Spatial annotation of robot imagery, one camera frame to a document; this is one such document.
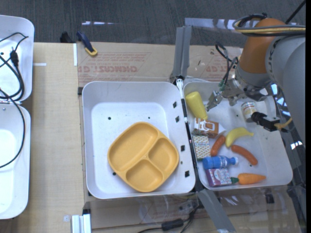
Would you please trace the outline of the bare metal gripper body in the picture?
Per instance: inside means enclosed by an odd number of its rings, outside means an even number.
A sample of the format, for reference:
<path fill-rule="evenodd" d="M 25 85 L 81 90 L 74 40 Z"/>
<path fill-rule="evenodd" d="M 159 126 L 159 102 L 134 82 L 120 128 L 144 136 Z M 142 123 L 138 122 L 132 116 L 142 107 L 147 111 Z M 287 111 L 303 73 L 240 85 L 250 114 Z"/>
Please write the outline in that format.
<path fill-rule="evenodd" d="M 262 101 L 269 96 L 265 87 L 256 87 L 235 78 L 228 79 L 226 83 L 220 87 L 220 92 L 226 99 L 231 96 L 237 96 L 240 99 L 249 98 L 255 101 Z"/>

